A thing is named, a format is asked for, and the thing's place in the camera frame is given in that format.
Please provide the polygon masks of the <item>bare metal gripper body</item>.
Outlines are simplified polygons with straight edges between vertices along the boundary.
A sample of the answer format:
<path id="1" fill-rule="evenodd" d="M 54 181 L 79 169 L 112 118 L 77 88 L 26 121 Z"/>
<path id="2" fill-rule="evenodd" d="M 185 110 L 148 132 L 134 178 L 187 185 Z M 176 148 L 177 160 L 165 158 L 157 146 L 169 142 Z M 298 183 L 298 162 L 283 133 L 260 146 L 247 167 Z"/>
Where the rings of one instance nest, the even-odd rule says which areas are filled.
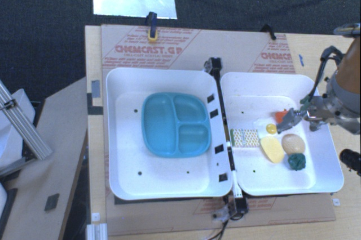
<path id="1" fill-rule="evenodd" d="M 306 96 L 302 99 L 304 120 L 318 119 L 323 125 L 340 126 L 353 135 L 360 135 L 360 98 L 342 101 L 336 96 Z"/>

